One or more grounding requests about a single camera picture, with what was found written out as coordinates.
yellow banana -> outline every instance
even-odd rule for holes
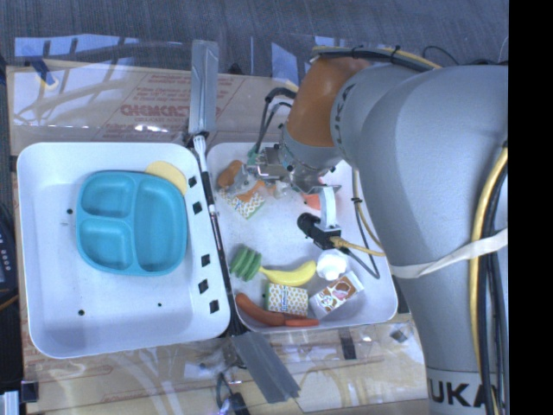
[[[301,286],[302,284],[306,284],[314,276],[316,270],[317,264],[313,260],[303,263],[303,265],[297,267],[293,271],[273,271],[271,269],[259,267],[259,271],[262,272],[269,281],[285,286]]]
[[[258,272],[262,272],[269,281],[285,286],[306,284],[315,274],[317,264],[309,260],[293,271],[277,271],[261,266],[261,254],[248,247],[242,247],[231,262],[231,273],[244,281],[250,281]]]

toy food package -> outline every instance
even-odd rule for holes
[[[357,276],[350,271],[314,294],[309,299],[311,310],[317,318],[322,319],[364,288]]]
[[[287,315],[308,315],[308,292],[293,286],[283,284],[267,284],[265,291],[265,308]]]

gray carpet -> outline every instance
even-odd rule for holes
[[[417,54],[436,45],[460,63],[506,60],[509,0],[0,0],[0,26],[0,52],[9,64],[19,64],[17,37],[90,33],[213,40],[223,71],[236,63],[243,73],[268,76],[272,42],[307,55],[314,35],[400,45]],[[443,66],[454,64],[438,49],[427,52]],[[4,93],[0,114],[0,201],[10,204]]]

toy sausage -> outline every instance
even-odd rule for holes
[[[316,318],[290,318],[284,324],[291,328],[307,328],[309,326],[318,326],[319,320]]]
[[[237,306],[243,310],[248,316],[258,322],[269,326],[283,326],[286,318],[281,312],[272,312],[257,306],[242,292],[239,292],[235,298]]]

clear plastic sheet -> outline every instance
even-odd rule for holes
[[[252,40],[249,63],[239,63],[240,73],[229,72],[233,60],[220,44],[218,129],[209,143],[255,141],[265,95],[277,86],[299,85],[314,45],[360,43],[290,35],[259,54]],[[8,69],[12,155],[42,141],[181,143],[190,51],[186,43],[98,35],[18,39]],[[29,57],[48,67],[53,83],[41,81]],[[286,115],[284,109],[276,115],[267,141],[278,137]],[[14,189],[17,198],[16,177]],[[22,260],[20,244],[18,251]],[[224,413],[218,401],[224,405],[230,392],[240,393],[251,413],[356,408],[365,413],[368,406],[383,410],[375,413],[426,411],[423,352],[409,314],[379,324],[266,335],[302,389],[297,399],[269,405],[226,338],[67,360],[47,357],[29,336],[25,278],[19,272],[24,379],[39,388],[38,400],[27,403],[29,414]]]

